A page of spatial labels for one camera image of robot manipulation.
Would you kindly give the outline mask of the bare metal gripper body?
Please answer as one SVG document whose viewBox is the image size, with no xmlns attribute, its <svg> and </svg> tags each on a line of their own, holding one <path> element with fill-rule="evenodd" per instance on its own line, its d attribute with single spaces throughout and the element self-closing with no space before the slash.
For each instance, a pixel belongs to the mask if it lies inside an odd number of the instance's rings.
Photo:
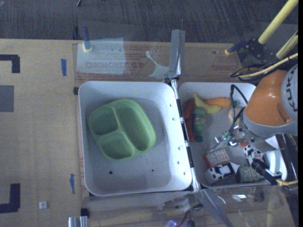
<svg viewBox="0 0 303 227">
<path fill-rule="evenodd" d="M 227 139 L 229 146 L 241 146 L 244 147 L 250 143 L 250 135 L 240 126 L 235 126 L 229 131 L 229 137 Z"/>
</svg>

